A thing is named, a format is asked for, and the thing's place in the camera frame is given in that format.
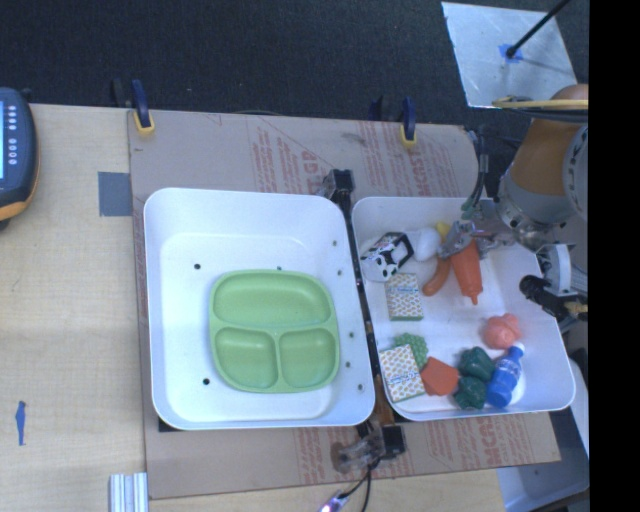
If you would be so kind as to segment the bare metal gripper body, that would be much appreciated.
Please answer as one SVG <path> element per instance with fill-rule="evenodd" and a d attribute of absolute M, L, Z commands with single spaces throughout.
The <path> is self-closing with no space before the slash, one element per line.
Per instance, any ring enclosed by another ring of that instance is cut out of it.
<path fill-rule="evenodd" d="M 510 199 L 481 199 L 472 214 L 471 222 L 475 226 L 474 237 L 511 235 L 515 244 L 530 251 L 538 251 L 555 241 L 551 225 L 534 220 Z"/>

